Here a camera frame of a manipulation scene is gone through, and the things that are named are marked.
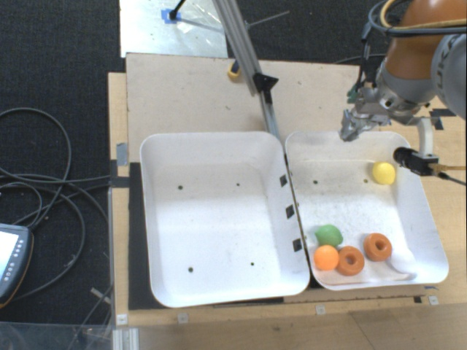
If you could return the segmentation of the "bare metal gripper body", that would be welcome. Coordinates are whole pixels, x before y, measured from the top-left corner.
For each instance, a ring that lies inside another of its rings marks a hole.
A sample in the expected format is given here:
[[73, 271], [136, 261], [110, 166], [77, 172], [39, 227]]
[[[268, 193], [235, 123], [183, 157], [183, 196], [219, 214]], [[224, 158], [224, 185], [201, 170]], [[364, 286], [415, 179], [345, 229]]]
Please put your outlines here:
[[352, 119], [361, 125], [387, 125], [390, 121], [402, 125], [416, 123], [416, 114], [429, 105], [429, 98], [409, 100], [387, 87], [362, 87], [352, 108]]

